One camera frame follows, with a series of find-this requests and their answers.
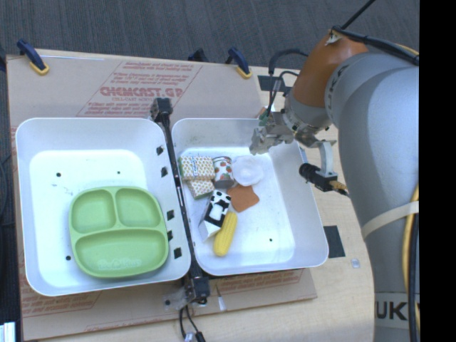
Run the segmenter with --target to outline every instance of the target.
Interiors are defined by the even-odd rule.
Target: green divided plate
[[[98,187],[70,205],[71,246],[79,267],[96,277],[125,277],[161,267],[168,256],[162,210],[139,187]]]

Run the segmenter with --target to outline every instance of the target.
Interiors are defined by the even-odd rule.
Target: brown sponge
[[[255,194],[252,186],[236,185],[227,190],[231,197],[231,204],[237,212],[242,212],[259,202],[259,197]]]

